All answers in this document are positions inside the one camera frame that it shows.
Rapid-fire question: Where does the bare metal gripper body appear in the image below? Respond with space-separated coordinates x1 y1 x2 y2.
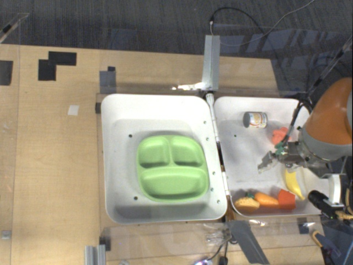
276 140 313 169

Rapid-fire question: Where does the salmon pink toy food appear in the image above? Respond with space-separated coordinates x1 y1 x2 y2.
271 126 291 146

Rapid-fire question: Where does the white plastic tray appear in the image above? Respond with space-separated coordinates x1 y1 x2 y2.
100 93 228 225
213 96 329 219

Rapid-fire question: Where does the yellow banana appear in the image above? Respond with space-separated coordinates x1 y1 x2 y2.
284 167 307 202

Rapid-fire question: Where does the orange carrot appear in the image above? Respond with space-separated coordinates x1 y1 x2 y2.
245 191 280 207

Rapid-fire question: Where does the small white and yellow can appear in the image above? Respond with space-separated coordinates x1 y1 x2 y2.
242 111 269 129

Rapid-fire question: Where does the orange cube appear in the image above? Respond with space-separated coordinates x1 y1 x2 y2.
277 189 297 211

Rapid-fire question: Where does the yellow toy bread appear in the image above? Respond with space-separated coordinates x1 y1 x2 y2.
234 197 261 214

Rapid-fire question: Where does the thin black and white rod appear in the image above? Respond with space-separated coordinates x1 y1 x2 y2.
206 92 230 195

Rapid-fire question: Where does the green divided plate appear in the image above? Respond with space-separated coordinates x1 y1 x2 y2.
136 135 209 203

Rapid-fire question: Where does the black cylinder on white bracket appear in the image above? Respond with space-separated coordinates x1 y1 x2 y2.
307 173 347 219

